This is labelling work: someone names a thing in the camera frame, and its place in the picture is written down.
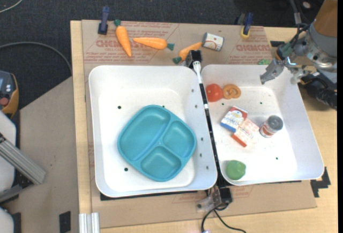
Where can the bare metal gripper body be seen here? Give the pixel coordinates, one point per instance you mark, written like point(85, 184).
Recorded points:
point(317, 59)

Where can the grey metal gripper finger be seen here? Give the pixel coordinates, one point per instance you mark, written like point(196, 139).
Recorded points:
point(272, 70)
point(296, 75)

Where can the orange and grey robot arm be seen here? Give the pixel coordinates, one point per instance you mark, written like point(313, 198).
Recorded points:
point(327, 17)

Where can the green broccoli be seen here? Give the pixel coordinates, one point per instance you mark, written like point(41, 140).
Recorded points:
point(264, 61)

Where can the orange pretzel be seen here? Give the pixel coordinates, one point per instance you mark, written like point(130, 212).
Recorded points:
point(227, 91)

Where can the red and white can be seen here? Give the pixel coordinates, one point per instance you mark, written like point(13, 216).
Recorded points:
point(270, 128)

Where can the blue and white carton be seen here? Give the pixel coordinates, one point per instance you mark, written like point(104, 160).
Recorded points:
point(233, 119)

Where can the red tomato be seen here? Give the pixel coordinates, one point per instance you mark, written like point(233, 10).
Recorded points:
point(213, 92)

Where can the white can with orange print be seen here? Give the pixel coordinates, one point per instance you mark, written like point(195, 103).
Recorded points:
point(213, 41)

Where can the orange and white carton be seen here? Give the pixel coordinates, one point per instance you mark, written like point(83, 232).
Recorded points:
point(246, 132)

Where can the thin black and white rod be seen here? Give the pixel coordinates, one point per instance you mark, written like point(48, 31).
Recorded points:
point(207, 108)

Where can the white plastic tray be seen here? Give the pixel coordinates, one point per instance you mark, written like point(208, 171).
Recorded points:
point(278, 151)
point(128, 84)

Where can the orange carrot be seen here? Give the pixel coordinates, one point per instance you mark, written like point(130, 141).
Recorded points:
point(123, 37)
point(187, 51)
point(151, 43)

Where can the green apple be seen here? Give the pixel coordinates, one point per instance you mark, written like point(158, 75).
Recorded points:
point(235, 170)

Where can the blue divided plate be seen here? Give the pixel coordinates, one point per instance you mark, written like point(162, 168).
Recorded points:
point(150, 132)

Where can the brown cardboard board red print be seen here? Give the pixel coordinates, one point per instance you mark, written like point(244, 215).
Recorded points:
point(150, 210)

